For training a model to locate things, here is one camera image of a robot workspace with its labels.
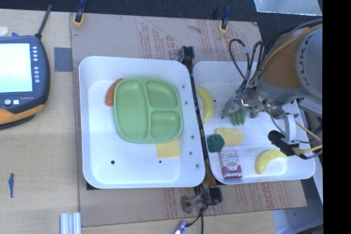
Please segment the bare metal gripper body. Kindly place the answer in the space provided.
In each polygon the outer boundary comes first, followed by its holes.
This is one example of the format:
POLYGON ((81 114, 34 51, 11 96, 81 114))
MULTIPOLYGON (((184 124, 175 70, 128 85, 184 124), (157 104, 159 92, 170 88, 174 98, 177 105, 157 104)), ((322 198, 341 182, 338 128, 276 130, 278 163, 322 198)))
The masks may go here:
POLYGON ((283 109, 283 105, 283 103, 269 97, 264 90, 256 86, 245 88, 240 98, 240 106, 247 112, 249 108, 255 107, 260 109, 260 113, 265 112, 272 118, 284 118, 288 115, 283 109))

